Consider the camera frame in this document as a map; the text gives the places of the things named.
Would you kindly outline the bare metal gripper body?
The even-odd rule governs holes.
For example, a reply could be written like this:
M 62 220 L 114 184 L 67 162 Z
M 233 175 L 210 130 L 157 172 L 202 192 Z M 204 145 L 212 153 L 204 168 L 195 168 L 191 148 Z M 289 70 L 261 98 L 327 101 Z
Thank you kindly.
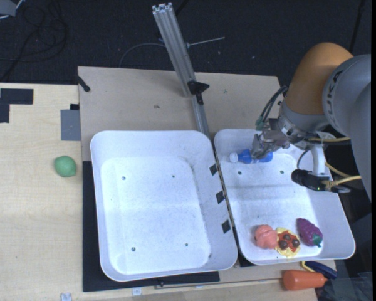
M 256 122 L 256 131 L 259 133 L 255 134 L 253 142 L 261 143 L 261 151 L 265 144 L 269 144 L 274 152 L 280 148 L 287 149 L 298 128 L 286 117 L 268 118 L 265 121 L 260 117 Z

